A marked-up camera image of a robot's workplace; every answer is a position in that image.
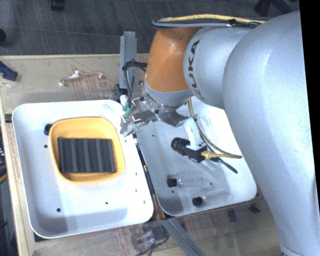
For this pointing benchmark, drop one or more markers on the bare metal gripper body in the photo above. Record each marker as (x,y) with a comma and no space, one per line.
(147,115)

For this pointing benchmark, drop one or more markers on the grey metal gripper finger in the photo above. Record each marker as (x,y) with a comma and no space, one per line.
(124,128)
(132,127)

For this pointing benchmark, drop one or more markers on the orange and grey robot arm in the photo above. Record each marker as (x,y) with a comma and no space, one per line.
(265,109)

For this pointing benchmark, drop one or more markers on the orange bowl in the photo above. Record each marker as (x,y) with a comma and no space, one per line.
(86,126)

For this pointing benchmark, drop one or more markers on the black ribbed rectangular insert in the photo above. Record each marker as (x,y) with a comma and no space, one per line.
(86,154)

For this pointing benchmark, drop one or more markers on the thin black and white rod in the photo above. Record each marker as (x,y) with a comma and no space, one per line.
(146,171)

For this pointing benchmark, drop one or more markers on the clear bottle with black cap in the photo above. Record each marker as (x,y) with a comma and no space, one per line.
(209,198)
(182,181)

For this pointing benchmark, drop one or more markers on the white plastic tray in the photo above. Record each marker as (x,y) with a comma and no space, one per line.
(181,198)
(83,205)

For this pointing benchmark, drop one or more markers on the brown cardboard board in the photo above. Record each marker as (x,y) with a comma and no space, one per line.
(75,245)

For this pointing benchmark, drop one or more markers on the black cylinder on white bracket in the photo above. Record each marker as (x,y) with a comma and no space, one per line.
(192,153)

